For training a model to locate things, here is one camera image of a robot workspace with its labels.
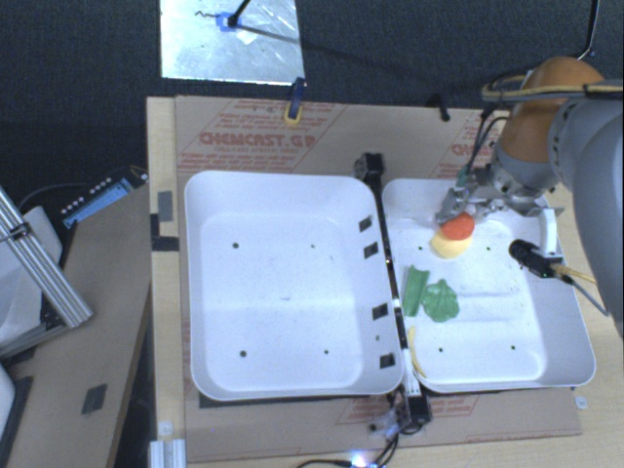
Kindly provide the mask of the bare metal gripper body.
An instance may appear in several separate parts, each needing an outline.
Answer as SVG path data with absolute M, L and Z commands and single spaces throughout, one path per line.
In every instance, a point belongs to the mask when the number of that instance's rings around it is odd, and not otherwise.
M 519 215 L 536 215 L 541 206 L 537 199 L 545 192 L 544 166 L 486 166 L 462 172 L 444 198 L 444 205 L 462 204 L 462 212 L 470 203 L 497 201 L 503 210 Z

